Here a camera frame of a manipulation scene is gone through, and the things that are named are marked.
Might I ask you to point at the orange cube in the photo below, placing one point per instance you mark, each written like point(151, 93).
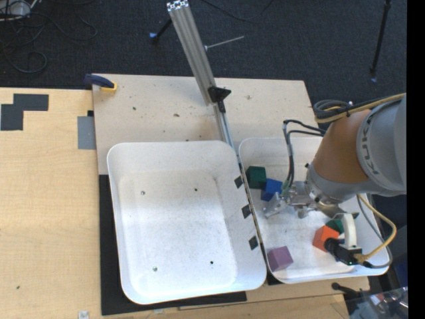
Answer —
point(322, 238)

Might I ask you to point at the black cylinder on white bracket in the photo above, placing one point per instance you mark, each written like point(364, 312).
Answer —
point(348, 231)

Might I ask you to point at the white plastic tray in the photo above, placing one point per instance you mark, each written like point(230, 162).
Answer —
point(179, 224)
point(299, 241)

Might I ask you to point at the blue cube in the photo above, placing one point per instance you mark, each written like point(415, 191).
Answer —
point(273, 186)

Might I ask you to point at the dark green cube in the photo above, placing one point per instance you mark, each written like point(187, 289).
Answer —
point(336, 225)
point(256, 176)

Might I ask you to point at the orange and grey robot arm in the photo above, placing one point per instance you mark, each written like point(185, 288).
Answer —
point(372, 145)

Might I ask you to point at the pale wood board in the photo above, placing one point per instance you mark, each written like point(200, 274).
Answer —
point(149, 111)

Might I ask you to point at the purple cube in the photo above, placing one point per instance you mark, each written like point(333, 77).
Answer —
point(280, 258)

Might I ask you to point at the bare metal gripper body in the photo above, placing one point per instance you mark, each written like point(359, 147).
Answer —
point(307, 198)

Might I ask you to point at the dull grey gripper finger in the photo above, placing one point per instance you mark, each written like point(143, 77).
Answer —
point(273, 208)
point(303, 213)

